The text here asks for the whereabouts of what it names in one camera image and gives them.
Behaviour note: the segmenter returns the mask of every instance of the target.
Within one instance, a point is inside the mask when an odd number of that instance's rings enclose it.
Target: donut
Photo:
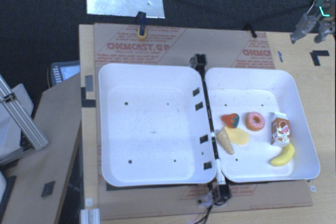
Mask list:
[[[245,117],[245,125],[251,131],[259,131],[264,128],[265,119],[258,112],[249,112]]]

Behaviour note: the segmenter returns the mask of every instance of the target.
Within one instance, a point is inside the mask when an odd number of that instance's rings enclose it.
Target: banana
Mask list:
[[[292,143],[285,147],[285,149],[281,152],[281,154],[273,159],[271,159],[270,164],[273,166],[282,166],[287,163],[293,158],[295,153],[295,148]]]

